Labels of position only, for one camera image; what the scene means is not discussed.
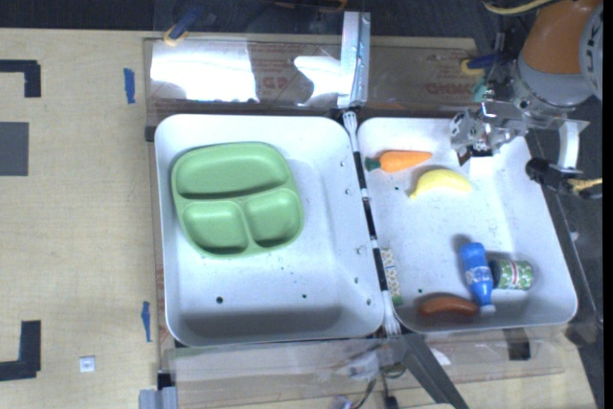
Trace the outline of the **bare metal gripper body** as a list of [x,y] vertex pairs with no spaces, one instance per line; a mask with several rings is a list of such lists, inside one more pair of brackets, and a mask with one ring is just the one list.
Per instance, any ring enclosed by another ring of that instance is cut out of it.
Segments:
[[554,132],[561,143],[575,142],[590,123],[572,118],[573,110],[527,97],[511,102],[485,100],[478,112],[478,142],[504,145],[531,129]]

